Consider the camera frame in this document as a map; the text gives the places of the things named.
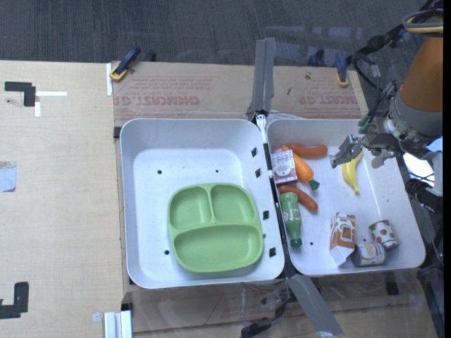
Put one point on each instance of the pink and white carton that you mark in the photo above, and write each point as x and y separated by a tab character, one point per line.
283	167

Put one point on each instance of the white can yellow print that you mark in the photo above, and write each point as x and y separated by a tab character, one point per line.
370	255

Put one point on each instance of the green bottle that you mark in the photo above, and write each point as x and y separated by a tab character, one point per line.
291	217

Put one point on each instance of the orange and white carton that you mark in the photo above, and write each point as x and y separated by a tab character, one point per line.
341	238

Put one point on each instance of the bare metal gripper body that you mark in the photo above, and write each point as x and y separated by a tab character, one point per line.
382	142

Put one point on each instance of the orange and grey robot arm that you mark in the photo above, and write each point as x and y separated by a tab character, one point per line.
423	83

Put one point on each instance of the brown cardboard board red print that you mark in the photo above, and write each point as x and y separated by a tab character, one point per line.
211	90

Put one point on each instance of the yellow banana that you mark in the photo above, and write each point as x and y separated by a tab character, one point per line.
350	173

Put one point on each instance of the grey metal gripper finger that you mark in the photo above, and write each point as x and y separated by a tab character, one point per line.
343	159
349	144

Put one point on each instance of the orange sausage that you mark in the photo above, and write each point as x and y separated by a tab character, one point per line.
303	197
308	150

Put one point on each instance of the black cylinder on white bracket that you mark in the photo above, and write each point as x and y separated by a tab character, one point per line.
421	190

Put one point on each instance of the orange carrot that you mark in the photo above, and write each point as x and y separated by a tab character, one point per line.
303	169

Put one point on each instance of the green divided plate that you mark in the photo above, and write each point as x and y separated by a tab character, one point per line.
215	245

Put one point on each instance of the white can orange dots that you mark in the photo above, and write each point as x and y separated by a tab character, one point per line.
384	234

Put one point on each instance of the white plastic tray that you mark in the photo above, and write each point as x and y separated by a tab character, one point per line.
380	195
148	203

